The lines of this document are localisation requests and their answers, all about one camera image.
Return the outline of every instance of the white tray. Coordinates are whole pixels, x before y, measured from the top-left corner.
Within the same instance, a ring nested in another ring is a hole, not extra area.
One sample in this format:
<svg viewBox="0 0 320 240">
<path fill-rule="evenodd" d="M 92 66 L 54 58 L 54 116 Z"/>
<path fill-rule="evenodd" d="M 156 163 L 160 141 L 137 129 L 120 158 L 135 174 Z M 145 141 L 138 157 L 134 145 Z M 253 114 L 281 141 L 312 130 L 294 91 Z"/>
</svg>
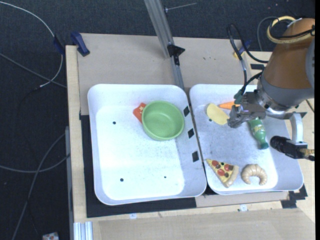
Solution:
<svg viewBox="0 0 320 240">
<path fill-rule="evenodd" d="M 94 191 L 107 205 L 201 195 L 207 180 L 189 102 L 174 85 L 97 84 L 88 91 Z M 167 101 L 185 114 L 176 139 L 148 137 L 133 110 Z"/>
<path fill-rule="evenodd" d="M 258 149 L 258 143 L 247 122 L 239 128 L 231 128 L 228 124 L 219 125 L 209 121 L 206 114 L 207 105 L 233 101 L 233 96 L 241 87 L 241 85 L 197 84 L 190 90 L 191 107 L 203 159 L 220 160 L 239 166 L 237 179 L 233 185 L 226 188 L 205 161 L 208 185 L 221 195 L 300 189 L 304 180 L 298 161 L 272 147 Z M 252 92 L 255 88 L 255 85 L 249 85 L 246 90 Z M 230 113 L 228 109 L 223 110 L 227 114 Z M 268 143 L 273 136 L 290 138 L 285 121 L 266 117 L 263 124 Z M 250 177 L 251 184 L 246 184 L 241 179 L 241 171 L 247 164 L 259 164 L 265 169 L 268 175 L 265 185 L 259 185 L 258 177 Z"/>
</svg>

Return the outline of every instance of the metal rod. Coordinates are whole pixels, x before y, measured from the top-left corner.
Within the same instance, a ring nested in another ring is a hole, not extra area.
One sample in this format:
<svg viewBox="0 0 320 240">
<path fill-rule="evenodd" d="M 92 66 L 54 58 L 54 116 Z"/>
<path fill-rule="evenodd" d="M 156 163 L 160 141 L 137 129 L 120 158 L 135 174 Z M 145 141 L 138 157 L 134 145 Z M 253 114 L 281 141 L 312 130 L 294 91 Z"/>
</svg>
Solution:
<svg viewBox="0 0 320 240">
<path fill-rule="evenodd" d="M 196 5 L 196 2 L 193 3 L 189 3 L 189 4 L 185 4 L 185 5 L 180 5 L 180 6 L 176 6 L 176 7 L 172 7 L 172 8 L 165 8 L 165 11 L 169 11 L 169 10 L 173 10 L 173 9 L 178 9 L 178 8 L 182 8 L 182 7 L 187 7 L 187 6 L 194 6 Z"/>
<path fill-rule="evenodd" d="M 170 58 L 168 45 L 174 45 L 175 43 L 161 0 L 144 0 L 144 3 L 151 18 L 155 33 L 158 36 L 164 56 Z M 185 90 L 180 66 L 175 64 L 173 56 L 170 60 L 175 84 Z"/>
</svg>

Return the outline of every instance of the black carpet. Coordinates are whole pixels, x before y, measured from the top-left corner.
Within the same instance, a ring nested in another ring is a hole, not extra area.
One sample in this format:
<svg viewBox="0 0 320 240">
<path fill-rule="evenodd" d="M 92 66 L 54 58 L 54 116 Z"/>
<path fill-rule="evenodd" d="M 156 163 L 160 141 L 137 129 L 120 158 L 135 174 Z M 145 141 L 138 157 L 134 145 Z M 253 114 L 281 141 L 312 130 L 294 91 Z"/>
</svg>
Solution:
<svg viewBox="0 0 320 240">
<path fill-rule="evenodd" d="M 26 9 L 46 22 L 65 45 L 70 33 L 154 36 L 143 0 L 0 0 Z M 174 37 L 226 39 L 226 27 L 235 24 L 242 38 L 259 51 L 257 27 L 266 17 L 315 17 L 314 0 L 162 0 L 169 10 Z M 270 21 L 261 24 L 264 51 L 274 44 L 266 35 Z M 32 15 L 0 3 L 0 53 L 37 73 L 52 78 L 60 54 L 49 30 Z M 66 85 L 66 70 L 56 81 Z M 45 80 L 0 56 L 0 165 L 37 170 L 45 153 L 68 126 L 67 90 L 54 84 L 37 89 Z M 43 168 L 65 157 L 62 138 L 49 153 Z M 12 239 L 19 223 L 34 174 L 0 168 L 0 239 Z M 66 163 L 38 174 L 15 239 L 40 240 L 58 232 L 69 239 Z"/>
</svg>

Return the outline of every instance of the metal bracket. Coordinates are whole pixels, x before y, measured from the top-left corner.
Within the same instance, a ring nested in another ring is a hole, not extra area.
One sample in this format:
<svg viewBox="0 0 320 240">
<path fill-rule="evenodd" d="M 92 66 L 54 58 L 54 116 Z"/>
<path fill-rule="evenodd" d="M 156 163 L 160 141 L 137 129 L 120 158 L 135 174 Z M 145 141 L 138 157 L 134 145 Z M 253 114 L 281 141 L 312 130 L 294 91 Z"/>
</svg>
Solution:
<svg viewBox="0 0 320 240">
<path fill-rule="evenodd" d="M 179 56 L 186 50 L 184 48 L 175 46 L 174 44 L 169 44 L 167 46 L 170 57 L 173 56 L 174 64 L 180 66 Z"/>
<path fill-rule="evenodd" d="M 130 214 L 129 214 L 129 218 L 132 219 L 132 220 L 134 220 L 134 219 L 137 218 L 137 214 L 136 214 L 136 213 L 130 213 Z"/>
<path fill-rule="evenodd" d="M 245 204 L 240 204 L 240 210 L 239 212 L 247 212 L 248 211 L 248 208 Z"/>
</svg>

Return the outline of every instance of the toy pizza slice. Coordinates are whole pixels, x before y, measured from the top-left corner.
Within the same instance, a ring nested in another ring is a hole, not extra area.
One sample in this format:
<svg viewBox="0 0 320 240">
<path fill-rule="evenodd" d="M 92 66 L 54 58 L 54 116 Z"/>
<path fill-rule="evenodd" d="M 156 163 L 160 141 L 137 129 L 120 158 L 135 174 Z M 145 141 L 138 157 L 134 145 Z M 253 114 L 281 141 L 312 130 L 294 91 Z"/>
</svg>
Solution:
<svg viewBox="0 0 320 240">
<path fill-rule="evenodd" d="M 237 165 L 211 159 L 206 159 L 206 162 L 226 188 L 234 183 L 239 174 L 239 166 Z"/>
</svg>

